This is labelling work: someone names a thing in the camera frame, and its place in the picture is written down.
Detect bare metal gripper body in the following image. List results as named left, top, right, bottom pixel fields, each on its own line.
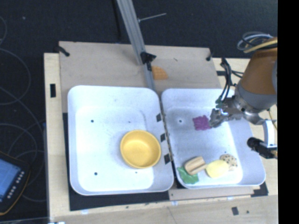
left=220, top=98, right=266, bottom=126

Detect purple grapes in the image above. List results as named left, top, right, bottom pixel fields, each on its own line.
left=192, top=115, right=212, bottom=131

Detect white plastic tray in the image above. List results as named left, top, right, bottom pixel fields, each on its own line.
left=160, top=88, right=267, bottom=190
left=67, top=85, right=175, bottom=196

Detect chocolate chip biscuit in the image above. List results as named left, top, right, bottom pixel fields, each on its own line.
left=219, top=153, right=238, bottom=172

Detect yellow lemon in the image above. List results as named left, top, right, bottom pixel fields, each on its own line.
left=205, top=159, right=230, bottom=179

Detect tan bread roll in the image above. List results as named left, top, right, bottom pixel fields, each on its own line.
left=184, top=155, right=207, bottom=176

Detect green lettuce leaf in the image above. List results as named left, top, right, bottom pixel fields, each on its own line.
left=177, top=166, right=200, bottom=185

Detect orange pizza slice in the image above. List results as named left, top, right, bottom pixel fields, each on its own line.
left=151, top=65, right=169, bottom=81

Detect yellow bowl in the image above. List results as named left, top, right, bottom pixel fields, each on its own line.
left=120, top=129, right=162, bottom=169

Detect brown cardboard board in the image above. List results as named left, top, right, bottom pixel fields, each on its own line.
left=58, top=41, right=261, bottom=202

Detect black cylinder on white bracket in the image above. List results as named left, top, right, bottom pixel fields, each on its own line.
left=247, top=119, right=278, bottom=160

